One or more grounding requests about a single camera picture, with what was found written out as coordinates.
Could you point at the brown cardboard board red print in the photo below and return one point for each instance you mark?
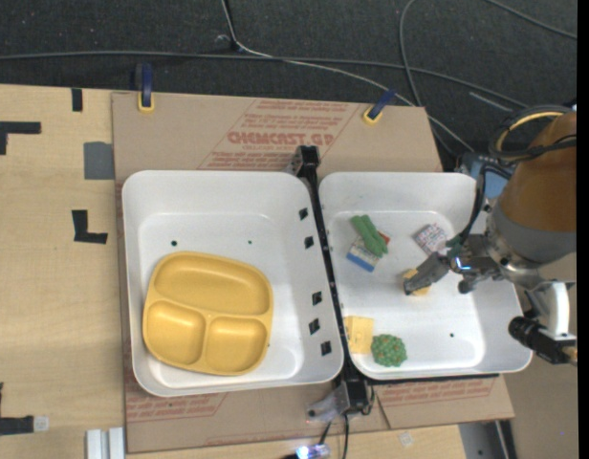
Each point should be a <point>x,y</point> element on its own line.
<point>189,132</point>

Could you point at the small yellow toy block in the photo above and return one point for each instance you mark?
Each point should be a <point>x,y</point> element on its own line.
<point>421,291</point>

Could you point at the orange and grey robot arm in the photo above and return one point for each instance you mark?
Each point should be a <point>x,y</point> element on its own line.
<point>538,184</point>

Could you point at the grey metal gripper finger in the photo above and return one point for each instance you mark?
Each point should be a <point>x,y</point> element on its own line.
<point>421,285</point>
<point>435,263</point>

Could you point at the green toy broccoli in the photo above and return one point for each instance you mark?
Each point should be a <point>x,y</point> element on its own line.
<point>389,350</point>

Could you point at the yellow divided plate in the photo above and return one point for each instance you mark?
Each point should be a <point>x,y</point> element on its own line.
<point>203,313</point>

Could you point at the green toy bean pods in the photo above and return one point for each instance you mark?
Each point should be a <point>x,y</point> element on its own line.
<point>369,234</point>

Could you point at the white plastic tray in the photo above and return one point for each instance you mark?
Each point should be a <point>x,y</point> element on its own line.
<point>438,318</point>
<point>227,199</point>

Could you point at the blue and white carton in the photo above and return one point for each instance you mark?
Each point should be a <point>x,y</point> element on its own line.
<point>361,255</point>

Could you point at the white patterned packet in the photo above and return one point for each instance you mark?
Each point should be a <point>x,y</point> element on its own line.
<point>430,238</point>

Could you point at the black cylinder on white bracket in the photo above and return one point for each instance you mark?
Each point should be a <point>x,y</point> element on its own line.
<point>538,335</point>

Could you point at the yellow toy cheese slice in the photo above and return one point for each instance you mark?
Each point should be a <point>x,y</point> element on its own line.
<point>357,335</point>

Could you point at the small red toy piece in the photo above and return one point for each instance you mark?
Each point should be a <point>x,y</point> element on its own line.
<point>384,237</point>

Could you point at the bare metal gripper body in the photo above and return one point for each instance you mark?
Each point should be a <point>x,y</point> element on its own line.
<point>495,258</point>

